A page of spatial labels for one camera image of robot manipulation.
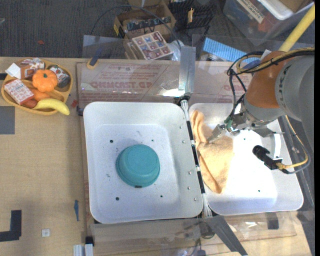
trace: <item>orange towel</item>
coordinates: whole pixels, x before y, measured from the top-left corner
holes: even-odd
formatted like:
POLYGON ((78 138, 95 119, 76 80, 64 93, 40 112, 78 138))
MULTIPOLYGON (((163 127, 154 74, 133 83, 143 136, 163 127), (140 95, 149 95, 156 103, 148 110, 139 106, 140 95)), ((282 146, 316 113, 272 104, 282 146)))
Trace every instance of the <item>orange towel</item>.
POLYGON ((205 124, 205 116, 196 110, 191 117, 192 131, 198 152, 204 183, 215 193, 222 194, 227 186, 229 169, 234 153, 232 138, 222 136, 208 143, 212 129, 205 124))

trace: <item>table surface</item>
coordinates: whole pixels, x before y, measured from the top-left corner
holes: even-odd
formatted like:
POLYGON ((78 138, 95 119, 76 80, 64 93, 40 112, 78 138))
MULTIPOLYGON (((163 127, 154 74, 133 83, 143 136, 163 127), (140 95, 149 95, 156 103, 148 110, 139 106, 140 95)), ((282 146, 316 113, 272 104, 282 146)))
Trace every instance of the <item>table surface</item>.
MULTIPOLYGON (((1 57, 0 74, 19 59, 1 57)), ((70 116, 60 113, 42 116, 16 109, 15 134, 0 135, 0 232, 10 230, 11 211, 22 210, 22 236, 17 241, 0 242, 0 255, 73 255, 74 245, 84 245, 88 234, 82 117, 72 107, 78 99, 77 64, 88 60, 45 59, 65 67, 75 78, 67 101, 70 116), (75 201, 79 204, 79 221, 75 201), (44 229, 50 229, 50 237, 42 237, 44 229)), ((0 106, 9 106, 2 96, 0 106)), ((292 223, 296 235, 244 241, 242 245, 249 255, 312 255, 295 213, 292 223)), ((229 252, 224 244, 212 245, 206 250, 210 255, 239 255, 229 252)))

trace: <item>yellow banana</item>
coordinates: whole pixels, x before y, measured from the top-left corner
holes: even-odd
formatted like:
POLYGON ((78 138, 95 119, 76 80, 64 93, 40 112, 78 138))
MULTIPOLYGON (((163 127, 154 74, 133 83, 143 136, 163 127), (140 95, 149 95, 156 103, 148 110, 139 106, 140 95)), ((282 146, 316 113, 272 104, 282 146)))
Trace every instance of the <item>yellow banana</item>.
POLYGON ((66 116, 70 115, 70 110, 68 106, 62 101, 55 98, 46 98, 46 99, 40 100, 33 109, 34 110, 53 109, 53 110, 59 111, 60 113, 66 116))

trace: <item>yellow tube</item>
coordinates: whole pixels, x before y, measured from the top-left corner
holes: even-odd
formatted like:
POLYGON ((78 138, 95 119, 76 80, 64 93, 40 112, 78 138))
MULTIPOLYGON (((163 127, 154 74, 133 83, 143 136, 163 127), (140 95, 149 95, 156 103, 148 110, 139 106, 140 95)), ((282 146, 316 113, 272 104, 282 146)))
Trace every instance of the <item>yellow tube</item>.
POLYGON ((279 51, 288 52, 295 45, 295 43, 299 40, 299 38, 304 34, 307 28, 311 25, 311 23, 316 18, 316 4, 310 8, 310 10, 306 13, 300 23, 296 26, 296 28, 292 31, 289 37, 285 40, 283 45, 280 47, 279 51))

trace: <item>teal bowl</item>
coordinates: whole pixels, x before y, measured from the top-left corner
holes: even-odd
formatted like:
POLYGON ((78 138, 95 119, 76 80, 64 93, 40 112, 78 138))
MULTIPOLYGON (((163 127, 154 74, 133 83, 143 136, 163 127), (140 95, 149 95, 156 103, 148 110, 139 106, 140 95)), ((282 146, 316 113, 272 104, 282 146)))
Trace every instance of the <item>teal bowl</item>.
POLYGON ((120 178, 135 188, 145 188, 156 182, 160 175, 160 160, 149 146, 127 147, 116 160, 116 171, 120 178))

